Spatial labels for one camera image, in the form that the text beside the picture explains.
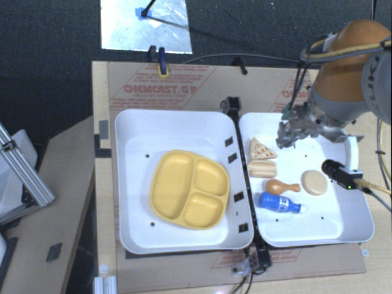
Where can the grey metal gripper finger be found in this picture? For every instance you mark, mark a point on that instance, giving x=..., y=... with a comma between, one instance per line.
x=292, y=141
x=281, y=135

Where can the toy hot dog bun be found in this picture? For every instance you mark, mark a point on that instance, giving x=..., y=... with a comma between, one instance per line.
x=261, y=168

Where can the blue toy bottle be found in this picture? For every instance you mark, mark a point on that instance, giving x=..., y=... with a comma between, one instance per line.
x=275, y=202

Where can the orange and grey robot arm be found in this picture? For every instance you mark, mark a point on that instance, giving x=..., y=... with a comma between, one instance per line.
x=346, y=75

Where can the white plastic tray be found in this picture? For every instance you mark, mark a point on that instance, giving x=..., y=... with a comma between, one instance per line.
x=180, y=179
x=306, y=219

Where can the toy chicken drumstick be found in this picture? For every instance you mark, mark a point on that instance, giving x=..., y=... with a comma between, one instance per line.
x=280, y=187

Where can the beige round biscuit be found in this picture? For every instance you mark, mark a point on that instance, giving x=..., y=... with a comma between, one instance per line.
x=314, y=182

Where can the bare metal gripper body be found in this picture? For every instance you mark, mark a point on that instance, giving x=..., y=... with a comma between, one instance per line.
x=309, y=122

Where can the brown cardboard board red print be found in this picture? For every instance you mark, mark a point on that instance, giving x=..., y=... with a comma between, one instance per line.
x=190, y=87

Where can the black cylinder on white bracket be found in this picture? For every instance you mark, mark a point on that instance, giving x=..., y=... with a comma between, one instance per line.
x=344, y=170

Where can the thin black rod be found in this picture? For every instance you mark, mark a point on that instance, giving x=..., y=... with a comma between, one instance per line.
x=243, y=170

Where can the yellow divided plate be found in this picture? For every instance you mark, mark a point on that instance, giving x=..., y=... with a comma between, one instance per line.
x=190, y=190

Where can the toy pizza slice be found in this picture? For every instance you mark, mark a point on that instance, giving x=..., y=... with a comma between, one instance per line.
x=259, y=150

